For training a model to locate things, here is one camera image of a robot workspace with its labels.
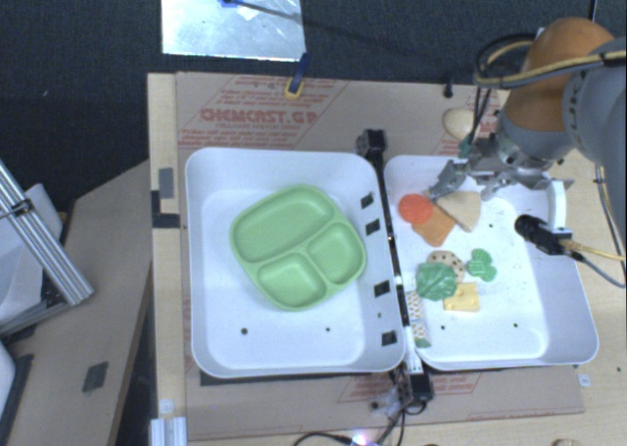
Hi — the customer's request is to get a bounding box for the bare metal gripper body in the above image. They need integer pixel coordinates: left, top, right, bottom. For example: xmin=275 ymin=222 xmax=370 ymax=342
xmin=464 ymin=135 xmax=575 ymax=190

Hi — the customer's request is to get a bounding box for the beige triangular bread slice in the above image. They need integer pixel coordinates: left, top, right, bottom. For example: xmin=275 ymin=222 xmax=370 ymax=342
xmin=435 ymin=189 xmax=483 ymax=233

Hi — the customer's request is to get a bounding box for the red-orange round tomato slice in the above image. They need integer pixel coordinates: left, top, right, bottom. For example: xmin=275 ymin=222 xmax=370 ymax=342
xmin=397 ymin=193 xmax=435 ymax=224

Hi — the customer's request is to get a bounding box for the orange square toy slice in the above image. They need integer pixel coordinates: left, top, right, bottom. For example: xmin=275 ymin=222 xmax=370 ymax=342
xmin=410 ymin=211 xmax=458 ymax=249

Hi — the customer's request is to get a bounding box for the thin black and white rod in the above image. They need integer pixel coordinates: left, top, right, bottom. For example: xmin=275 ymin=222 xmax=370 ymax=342
xmin=370 ymin=149 xmax=423 ymax=377

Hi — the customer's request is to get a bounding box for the brown chocolate chip biscuit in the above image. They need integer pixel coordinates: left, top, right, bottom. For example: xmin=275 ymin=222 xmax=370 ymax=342
xmin=425 ymin=249 xmax=466 ymax=284

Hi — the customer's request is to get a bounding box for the green broccoli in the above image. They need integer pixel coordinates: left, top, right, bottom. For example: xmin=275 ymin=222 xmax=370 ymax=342
xmin=465 ymin=247 xmax=499 ymax=282

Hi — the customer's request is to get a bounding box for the green lettuce leaf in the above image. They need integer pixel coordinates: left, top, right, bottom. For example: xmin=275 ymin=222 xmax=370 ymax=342
xmin=415 ymin=262 xmax=459 ymax=302

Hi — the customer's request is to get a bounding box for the white plastic tray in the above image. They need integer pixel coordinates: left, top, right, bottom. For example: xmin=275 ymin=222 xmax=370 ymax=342
xmin=382 ymin=154 xmax=601 ymax=372
xmin=184 ymin=146 xmax=409 ymax=380

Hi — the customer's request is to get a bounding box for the yellow cheese slice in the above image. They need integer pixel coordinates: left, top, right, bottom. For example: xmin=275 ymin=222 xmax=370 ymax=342
xmin=442 ymin=281 xmax=481 ymax=314

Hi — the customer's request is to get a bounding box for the white packet with orange pattern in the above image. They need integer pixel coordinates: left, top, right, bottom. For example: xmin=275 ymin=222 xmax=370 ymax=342
xmin=405 ymin=290 xmax=433 ymax=350

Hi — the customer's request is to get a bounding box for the green divided plate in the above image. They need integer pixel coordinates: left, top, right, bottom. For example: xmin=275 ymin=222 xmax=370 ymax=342
xmin=229 ymin=183 xmax=369 ymax=313

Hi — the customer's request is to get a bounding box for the brown cardboard board red print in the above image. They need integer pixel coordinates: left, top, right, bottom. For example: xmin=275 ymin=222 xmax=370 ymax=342
xmin=173 ymin=72 xmax=587 ymax=441

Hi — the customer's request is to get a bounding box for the black cylinder on white bracket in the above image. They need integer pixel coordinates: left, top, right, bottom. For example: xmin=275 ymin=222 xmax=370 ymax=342
xmin=513 ymin=178 xmax=574 ymax=257

